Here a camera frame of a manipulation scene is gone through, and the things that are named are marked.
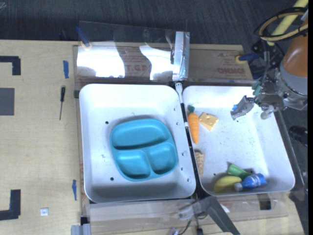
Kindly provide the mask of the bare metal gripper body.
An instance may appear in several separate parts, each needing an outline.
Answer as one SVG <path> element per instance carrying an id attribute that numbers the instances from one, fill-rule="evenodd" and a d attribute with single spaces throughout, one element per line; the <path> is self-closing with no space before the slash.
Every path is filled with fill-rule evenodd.
<path id="1" fill-rule="evenodd" d="M 263 110 L 308 109 L 307 95 L 299 93 L 280 80 L 265 80 L 263 83 L 258 80 L 254 84 L 254 102 Z"/>

